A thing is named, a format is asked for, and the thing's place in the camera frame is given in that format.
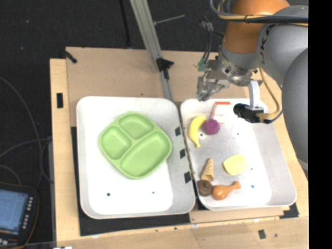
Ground green divided plate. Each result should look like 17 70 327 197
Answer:
98 111 173 180

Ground yellow banana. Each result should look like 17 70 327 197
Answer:
188 115 207 148

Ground brown doughnut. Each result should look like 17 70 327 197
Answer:
196 179 214 197

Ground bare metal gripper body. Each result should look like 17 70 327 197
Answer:
203 58 254 87

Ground brown chicken drumstick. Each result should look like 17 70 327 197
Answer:
212 181 241 201

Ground white and orange carton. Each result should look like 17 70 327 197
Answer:
209 101 232 124

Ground black cylinder on white bracket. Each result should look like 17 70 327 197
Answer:
232 79 270 125

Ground pale wood board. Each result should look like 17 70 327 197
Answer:
64 46 309 224

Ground white plastic tray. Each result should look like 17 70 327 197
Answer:
76 95 197 219
179 98 298 212

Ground yellow cheese slice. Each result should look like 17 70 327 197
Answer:
223 154 248 176

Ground purple grapes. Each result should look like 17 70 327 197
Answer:
203 118 221 135

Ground tan ice cream cone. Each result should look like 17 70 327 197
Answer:
200 158 215 182

